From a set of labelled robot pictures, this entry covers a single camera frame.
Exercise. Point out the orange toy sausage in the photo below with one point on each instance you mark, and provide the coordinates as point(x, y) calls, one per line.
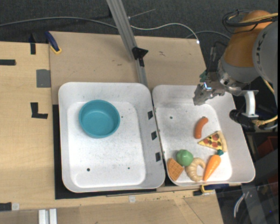
point(200, 128)

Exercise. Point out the green toy pepper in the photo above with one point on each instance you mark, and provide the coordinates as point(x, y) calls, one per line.
point(184, 157)

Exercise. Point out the orange toy carrot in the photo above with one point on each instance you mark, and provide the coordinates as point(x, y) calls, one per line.
point(212, 167)

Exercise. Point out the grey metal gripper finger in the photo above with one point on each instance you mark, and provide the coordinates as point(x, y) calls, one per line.
point(198, 97)
point(207, 96)

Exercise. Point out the brown cardboard board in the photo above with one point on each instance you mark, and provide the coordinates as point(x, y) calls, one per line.
point(95, 59)

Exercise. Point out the toy pizza slice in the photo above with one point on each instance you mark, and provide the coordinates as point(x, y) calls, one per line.
point(214, 142)

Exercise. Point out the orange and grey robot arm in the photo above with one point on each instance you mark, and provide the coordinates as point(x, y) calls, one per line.
point(241, 52)

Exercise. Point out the black cylinder on white bracket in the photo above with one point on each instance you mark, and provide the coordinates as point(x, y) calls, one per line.
point(249, 104)

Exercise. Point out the white plastic tray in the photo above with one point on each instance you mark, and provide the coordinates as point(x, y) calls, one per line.
point(107, 162)
point(177, 134)

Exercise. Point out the brown toy waffle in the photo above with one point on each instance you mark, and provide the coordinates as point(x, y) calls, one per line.
point(174, 169)

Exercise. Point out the teal bowl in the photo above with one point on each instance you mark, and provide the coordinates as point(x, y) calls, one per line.
point(99, 121)

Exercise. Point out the beige toy croissant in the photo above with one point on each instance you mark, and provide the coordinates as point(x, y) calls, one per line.
point(194, 171)

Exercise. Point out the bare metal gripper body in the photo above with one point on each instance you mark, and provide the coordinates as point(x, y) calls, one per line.
point(220, 85)

